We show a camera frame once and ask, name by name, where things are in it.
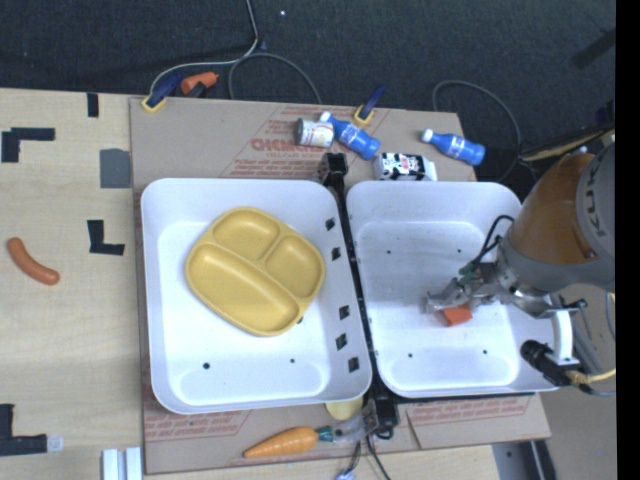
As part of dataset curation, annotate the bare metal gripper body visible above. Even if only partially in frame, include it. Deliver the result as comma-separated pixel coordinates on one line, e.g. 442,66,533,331
469,261,553,319

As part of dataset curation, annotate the orange cube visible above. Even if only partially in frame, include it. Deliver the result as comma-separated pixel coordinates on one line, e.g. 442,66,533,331
439,303,474,328

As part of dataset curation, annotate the white plastic tray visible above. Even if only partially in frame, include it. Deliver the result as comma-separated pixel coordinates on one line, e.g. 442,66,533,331
345,180,562,400
140,177,374,416

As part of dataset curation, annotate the white cow print carton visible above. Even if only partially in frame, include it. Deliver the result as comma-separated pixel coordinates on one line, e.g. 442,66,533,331
372,151,439,183

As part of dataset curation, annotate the pale yellow round object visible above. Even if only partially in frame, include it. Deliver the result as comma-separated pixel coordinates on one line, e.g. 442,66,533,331
324,395,365,422

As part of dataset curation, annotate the blue bottle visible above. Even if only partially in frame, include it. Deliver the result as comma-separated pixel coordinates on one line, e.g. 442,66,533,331
420,127,487,168
319,110,383,162

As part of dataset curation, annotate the yellow divided plate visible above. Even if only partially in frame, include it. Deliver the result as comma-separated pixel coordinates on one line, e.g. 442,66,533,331
184,206,327,338

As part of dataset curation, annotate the orange carrot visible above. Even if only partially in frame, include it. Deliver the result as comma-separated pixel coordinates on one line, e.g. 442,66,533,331
242,425,334,460

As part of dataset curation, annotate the white can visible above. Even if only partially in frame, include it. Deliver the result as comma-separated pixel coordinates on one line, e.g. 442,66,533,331
293,117,336,150

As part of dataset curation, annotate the brown cardboard board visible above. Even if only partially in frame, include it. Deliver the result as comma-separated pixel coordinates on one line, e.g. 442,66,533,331
128,96,553,476

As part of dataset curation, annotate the orange sausage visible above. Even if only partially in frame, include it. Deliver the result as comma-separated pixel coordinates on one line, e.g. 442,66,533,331
6,236,62,287

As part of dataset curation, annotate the black cylinder on white bracket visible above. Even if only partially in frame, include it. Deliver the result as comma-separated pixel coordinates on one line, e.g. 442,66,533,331
519,306,587,387

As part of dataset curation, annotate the black block with wires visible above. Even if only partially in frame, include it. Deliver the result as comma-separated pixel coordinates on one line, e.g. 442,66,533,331
317,151,350,188
371,396,402,433

